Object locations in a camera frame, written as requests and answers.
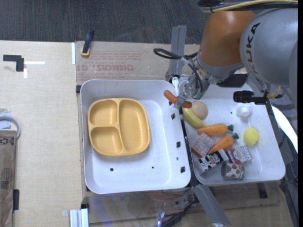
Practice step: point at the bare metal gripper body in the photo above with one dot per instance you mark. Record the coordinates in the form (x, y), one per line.
(201, 80)

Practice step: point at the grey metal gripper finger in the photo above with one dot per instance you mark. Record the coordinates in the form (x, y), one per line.
(180, 101)

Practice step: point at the orange toy sausage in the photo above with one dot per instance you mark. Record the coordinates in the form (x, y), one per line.
(169, 95)

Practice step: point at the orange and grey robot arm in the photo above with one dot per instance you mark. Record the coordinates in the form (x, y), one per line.
(225, 39)

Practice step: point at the yellow banana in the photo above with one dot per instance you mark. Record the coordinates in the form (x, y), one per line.
(190, 119)

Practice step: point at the beige toy egg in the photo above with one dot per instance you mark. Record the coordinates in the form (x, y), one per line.
(200, 109)

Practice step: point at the white plastic tray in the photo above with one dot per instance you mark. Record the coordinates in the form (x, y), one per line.
(265, 155)
(163, 136)

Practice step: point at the orange carrot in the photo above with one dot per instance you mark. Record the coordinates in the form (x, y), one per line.
(213, 128)
(223, 142)

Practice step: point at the orange patterned carton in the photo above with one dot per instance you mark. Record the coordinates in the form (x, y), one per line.
(202, 144)

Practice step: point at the small white plastic bottle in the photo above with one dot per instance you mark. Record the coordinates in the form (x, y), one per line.
(243, 110)

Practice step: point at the yellow divided plate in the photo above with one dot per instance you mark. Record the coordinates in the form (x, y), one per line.
(132, 126)

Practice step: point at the black and white cow carton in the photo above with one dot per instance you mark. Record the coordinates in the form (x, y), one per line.
(210, 162)

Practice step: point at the yellow lemon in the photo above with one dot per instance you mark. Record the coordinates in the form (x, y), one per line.
(250, 135)

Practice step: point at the brown cardboard board red print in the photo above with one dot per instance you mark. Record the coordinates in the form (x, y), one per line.
(113, 63)

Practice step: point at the pink patterned carton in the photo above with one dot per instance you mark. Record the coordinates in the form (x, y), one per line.
(240, 154)

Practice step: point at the white cup with orange print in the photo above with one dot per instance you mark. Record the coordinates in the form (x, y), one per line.
(233, 171)

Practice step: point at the white tape roll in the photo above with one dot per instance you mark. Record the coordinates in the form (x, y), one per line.
(17, 124)

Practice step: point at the brown paper bag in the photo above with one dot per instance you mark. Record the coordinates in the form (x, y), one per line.
(7, 174)

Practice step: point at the black cylinder on white bracket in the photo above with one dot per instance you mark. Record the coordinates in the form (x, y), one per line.
(242, 96)

